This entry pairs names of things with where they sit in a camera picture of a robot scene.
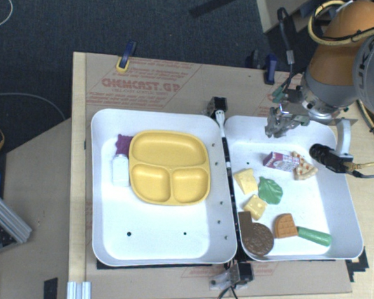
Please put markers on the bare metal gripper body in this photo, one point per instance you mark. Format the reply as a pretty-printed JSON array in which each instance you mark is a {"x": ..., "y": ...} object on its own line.
[{"x": 317, "y": 111}]

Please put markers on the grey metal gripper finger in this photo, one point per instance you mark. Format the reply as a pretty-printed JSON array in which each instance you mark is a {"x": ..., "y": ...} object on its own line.
[
  {"x": 285, "y": 127},
  {"x": 271, "y": 124}
]

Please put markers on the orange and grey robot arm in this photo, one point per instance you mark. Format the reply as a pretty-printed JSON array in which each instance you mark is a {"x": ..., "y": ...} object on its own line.
[{"x": 335, "y": 63}]

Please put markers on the purple and white carton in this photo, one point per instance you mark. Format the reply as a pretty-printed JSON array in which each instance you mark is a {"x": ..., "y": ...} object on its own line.
[{"x": 277, "y": 161}]

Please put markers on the pizza slice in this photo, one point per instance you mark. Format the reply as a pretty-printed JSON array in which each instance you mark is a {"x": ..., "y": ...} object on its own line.
[{"x": 305, "y": 171}]

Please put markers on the thin black and white rod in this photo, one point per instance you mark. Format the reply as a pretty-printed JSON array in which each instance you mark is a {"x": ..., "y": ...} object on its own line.
[{"x": 226, "y": 155}]

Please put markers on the large yellow cheese wedge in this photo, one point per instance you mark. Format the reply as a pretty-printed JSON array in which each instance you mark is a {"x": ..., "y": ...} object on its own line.
[{"x": 245, "y": 180}]

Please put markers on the green lettuce leaf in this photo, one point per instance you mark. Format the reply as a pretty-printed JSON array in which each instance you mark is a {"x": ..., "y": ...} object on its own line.
[{"x": 270, "y": 191}]

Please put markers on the white plastic tray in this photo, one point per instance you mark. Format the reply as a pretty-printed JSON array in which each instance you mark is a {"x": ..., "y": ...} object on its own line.
[
  {"x": 155, "y": 233},
  {"x": 311, "y": 205}
]

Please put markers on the small yellow cheese wedge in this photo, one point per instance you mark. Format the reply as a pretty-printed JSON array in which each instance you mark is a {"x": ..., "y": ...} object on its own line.
[{"x": 255, "y": 208}]

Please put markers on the orange waffle piece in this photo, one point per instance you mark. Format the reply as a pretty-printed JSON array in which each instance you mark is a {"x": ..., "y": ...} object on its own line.
[{"x": 285, "y": 226}]

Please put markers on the brown chocolate bar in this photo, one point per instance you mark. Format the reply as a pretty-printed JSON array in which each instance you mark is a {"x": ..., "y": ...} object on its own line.
[{"x": 244, "y": 221}]

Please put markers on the yellow divided plate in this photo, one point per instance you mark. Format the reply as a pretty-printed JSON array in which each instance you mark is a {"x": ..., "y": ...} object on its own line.
[{"x": 168, "y": 158}]

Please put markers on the brown cardboard board red print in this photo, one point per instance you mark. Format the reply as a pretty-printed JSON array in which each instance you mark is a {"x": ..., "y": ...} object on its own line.
[{"x": 166, "y": 86}]

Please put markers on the green cucumber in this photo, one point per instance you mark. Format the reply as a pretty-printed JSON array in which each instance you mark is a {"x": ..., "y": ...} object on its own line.
[{"x": 315, "y": 236}]

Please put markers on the round brown biscuit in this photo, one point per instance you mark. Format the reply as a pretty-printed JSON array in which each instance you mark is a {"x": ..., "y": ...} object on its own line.
[{"x": 259, "y": 240}]

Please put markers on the purple grapes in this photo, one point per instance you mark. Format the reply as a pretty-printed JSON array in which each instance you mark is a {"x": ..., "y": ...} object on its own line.
[{"x": 123, "y": 142}]

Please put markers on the white bottle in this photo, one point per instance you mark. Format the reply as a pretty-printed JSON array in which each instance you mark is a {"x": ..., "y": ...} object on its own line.
[{"x": 120, "y": 171}]

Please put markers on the black cylinder on white bracket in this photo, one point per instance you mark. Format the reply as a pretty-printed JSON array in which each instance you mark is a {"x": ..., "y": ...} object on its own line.
[{"x": 328, "y": 157}]

